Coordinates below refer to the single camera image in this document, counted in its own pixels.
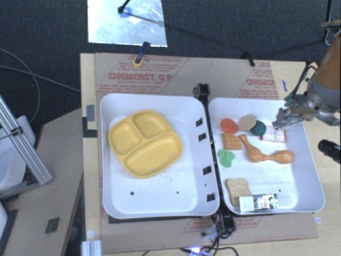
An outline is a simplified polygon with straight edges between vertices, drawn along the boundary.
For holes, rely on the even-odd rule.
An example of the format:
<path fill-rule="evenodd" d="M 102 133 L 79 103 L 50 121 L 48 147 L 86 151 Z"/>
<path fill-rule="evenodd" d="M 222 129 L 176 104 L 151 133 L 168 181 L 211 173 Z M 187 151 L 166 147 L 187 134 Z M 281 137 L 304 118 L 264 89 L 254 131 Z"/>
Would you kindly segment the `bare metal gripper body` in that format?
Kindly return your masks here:
<path fill-rule="evenodd" d="M 335 116 L 340 111 L 340 97 L 325 98 L 315 93 L 290 94 L 285 102 L 285 114 L 297 117 L 299 122 L 317 118 L 329 126 L 340 126 L 340 119 Z"/>

